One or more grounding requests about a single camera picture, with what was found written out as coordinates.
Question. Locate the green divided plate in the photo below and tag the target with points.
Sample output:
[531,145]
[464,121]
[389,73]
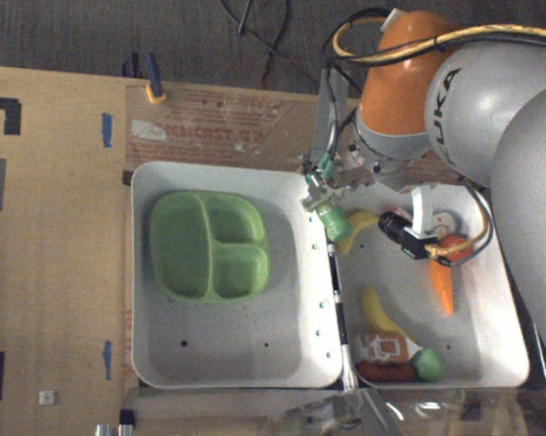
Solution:
[205,249]

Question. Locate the green bottle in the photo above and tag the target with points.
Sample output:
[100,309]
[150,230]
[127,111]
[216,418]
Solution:
[337,224]

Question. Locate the green ball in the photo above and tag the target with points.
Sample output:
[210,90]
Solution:
[428,364]

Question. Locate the yellow banana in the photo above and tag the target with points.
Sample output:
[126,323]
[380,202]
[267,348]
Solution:
[359,223]
[376,313]

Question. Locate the brown sausage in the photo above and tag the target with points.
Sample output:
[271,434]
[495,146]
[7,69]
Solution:
[385,372]

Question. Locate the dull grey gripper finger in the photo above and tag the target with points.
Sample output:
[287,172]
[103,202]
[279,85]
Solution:
[313,197]
[337,194]

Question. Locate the orange and white carton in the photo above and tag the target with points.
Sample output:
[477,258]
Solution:
[385,348]

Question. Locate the white plastic tray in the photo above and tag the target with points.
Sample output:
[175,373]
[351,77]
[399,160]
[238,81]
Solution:
[227,344]
[479,329]

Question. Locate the orange carrot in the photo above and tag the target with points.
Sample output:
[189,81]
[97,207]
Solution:
[443,285]

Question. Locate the white and orange cup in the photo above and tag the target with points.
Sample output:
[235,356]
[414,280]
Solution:
[444,222]

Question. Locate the black cylinder on white bracket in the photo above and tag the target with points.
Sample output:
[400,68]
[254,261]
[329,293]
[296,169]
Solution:
[413,241]

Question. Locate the red tomato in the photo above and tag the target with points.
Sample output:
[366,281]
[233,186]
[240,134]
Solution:
[457,246]

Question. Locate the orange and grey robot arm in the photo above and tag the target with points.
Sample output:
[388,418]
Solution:
[486,101]

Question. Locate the small white square block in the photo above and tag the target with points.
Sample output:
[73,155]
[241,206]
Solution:
[47,397]

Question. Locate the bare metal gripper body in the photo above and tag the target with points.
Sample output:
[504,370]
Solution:
[362,168]

